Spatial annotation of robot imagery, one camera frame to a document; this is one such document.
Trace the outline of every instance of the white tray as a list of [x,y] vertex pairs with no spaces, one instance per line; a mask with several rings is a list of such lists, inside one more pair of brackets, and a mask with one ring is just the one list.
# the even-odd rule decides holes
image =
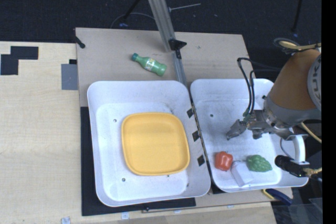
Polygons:
[[[159,200],[198,197],[211,185],[201,140],[187,88],[177,81],[98,81],[88,89],[97,196],[107,206],[118,207]],[[140,176],[126,165],[121,144],[121,124],[133,113],[166,112],[183,123],[190,149],[187,169],[172,175]]]
[[[267,95],[273,83],[266,79],[255,79],[255,109],[262,109],[263,95]],[[191,95],[196,108],[206,154],[209,160],[214,184],[225,192],[243,190],[300,187],[308,178],[295,177],[274,164],[277,155],[284,155],[280,148],[280,137],[276,134],[263,134],[253,139],[252,131],[227,140],[226,133],[237,119],[243,119],[249,100],[247,84],[244,79],[199,79],[191,84]],[[283,141],[284,148],[295,155],[292,141]],[[251,172],[254,180],[239,187],[231,171],[215,168],[215,154],[226,151],[233,155],[234,161],[244,161],[248,155],[259,154],[272,165],[265,173]]]

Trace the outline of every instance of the bottle cap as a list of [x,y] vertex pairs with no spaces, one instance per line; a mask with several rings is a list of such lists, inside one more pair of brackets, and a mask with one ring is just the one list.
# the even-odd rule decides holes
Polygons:
[[132,61],[135,61],[137,57],[138,57],[138,54],[133,54]]

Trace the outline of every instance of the green vegetable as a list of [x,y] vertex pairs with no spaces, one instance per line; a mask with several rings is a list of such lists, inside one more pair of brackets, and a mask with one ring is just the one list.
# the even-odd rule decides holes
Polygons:
[[271,164],[260,155],[248,156],[246,159],[247,167],[254,172],[267,172],[272,170]]

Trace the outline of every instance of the bottle label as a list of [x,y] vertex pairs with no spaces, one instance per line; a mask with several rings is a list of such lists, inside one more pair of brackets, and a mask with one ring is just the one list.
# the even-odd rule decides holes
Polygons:
[[148,61],[146,62],[145,69],[148,71],[152,71],[154,64],[155,64],[155,60],[152,58],[149,58]]

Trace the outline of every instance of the black connector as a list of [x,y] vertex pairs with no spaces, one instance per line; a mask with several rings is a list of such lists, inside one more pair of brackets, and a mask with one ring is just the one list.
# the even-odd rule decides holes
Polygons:
[[299,165],[292,162],[292,160],[293,159],[288,156],[278,155],[274,162],[282,170],[285,170],[296,177],[307,177],[306,172],[303,169],[308,168],[308,164]]

